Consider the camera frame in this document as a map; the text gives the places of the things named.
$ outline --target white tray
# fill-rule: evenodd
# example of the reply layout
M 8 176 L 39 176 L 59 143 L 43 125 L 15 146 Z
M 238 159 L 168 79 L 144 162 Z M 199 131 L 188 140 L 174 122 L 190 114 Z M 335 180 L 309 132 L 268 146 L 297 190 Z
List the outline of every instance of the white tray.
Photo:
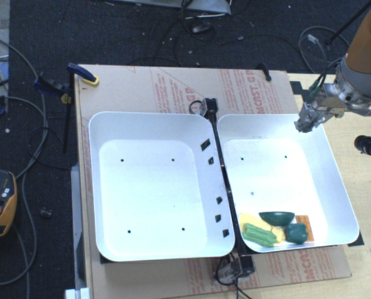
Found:
M 213 129 L 198 115 L 101 112 L 89 123 L 97 247 L 107 259 L 220 257 L 234 231 Z M 210 141 L 205 149 L 202 144 Z
M 308 215 L 314 242 L 262 247 L 257 252 L 348 244 L 359 225 L 322 126 L 296 131 L 298 115 L 225 115 L 218 122 L 224 162 L 235 208 L 259 212 L 288 211 Z

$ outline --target wooden table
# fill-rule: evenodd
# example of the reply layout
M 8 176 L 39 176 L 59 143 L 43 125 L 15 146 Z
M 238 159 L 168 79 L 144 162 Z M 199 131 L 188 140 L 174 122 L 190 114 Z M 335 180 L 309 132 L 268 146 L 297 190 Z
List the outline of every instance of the wooden table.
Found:
M 315 78 L 315 75 L 288 74 L 290 81 L 300 81 L 303 88 L 308 88 Z M 89 211 L 87 209 L 87 183 L 85 182 L 86 165 L 89 160 L 83 154 L 84 131 L 82 130 L 82 104 L 79 100 L 80 90 L 75 91 L 75 104 L 77 114 L 77 136 L 79 142 L 79 171 L 80 190 L 82 198 L 82 223 L 84 234 L 84 259 L 86 285 L 90 288 L 93 298 L 93 287 L 95 276 L 92 271 L 92 261 L 95 253 L 90 247 Z M 295 95 L 297 107 L 302 105 L 301 96 Z M 340 170 L 355 215 L 360 225 L 360 231 L 365 245 L 348 247 L 343 246 L 352 277 L 322 282 L 298 283 L 294 285 L 257 288 L 245 290 L 254 299 L 264 298 L 371 298 L 371 157 L 359 152 L 354 147 L 354 140 L 359 135 L 371 136 L 371 117 L 362 117 L 354 113 L 346 113 L 343 118 L 331 119 L 324 124 L 325 132 L 332 148 L 335 160 Z M 215 293 L 209 295 L 192 296 L 192 298 L 235 298 L 233 292 Z

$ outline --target cardboard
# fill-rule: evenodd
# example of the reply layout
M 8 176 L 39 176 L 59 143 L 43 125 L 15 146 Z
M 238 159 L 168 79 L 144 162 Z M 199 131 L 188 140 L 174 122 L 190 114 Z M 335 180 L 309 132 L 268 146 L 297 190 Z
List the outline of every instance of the cardboard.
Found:
M 159 299 L 233 290 L 214 281 L 218 259 L 179 259 L 134 263 L 101 263 L 95 243 L 92 174 L 88 142 L 90 118 L 102 111 L 189 113 L 195 100 L 218 99 L 219 113 L 297 113 L 285 72 L 117 67 L 81 65 L 98 76 L 92 87 L 76 81 L 84 163 L 83 222 L 87 286 L 95 299 Z M 342 246 L 253 255 L 256 273 L 239 281 L 242 289 L 350 277 Z

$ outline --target black floor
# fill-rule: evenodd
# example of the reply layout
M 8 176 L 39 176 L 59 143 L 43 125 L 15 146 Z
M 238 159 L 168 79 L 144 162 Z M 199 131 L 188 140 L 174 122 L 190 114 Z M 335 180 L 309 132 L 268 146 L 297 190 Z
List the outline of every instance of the black floor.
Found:
M 17 227 L 27 259 L 34 233 L 22 196 L 37 232 L 31 262 L 31 298 L 63 298 L 74 288 L 72 200 L 69 169 L 77 162 L 75 118 L 72 112 L 67 153 L 62 152 L 65 105 L 58 97 L 43 102 L 33 86 L 44 72 L 57 83 L 68 83 L 69 62 L 77 64 L 150 65 L 255 69 L 321 73 L 343 56 L 364 12 L 336 38 L 334 33 L 368 0 L 233 0 L 232 16 L 205 18 L 213 29 L 191 36 L 185 28 L 200 12 L 93 0 L 11 0 L 9 24 L 9 110 L 0 116 L 0 168 L 18 176 Z M 316 37 L 319 44 L 306 37 Z M 35 70 L 19 55 L 26 57 Z M 29 101 L 41 108 L 34 108 Z M 50 130 L 37 162 L 23 173 L 36 152 L 44 130 Z M 51 211 L 50 218 L 40 211 Z M 21 243 L 15 229 L 0 238 L 0 298 L 26 298 Z

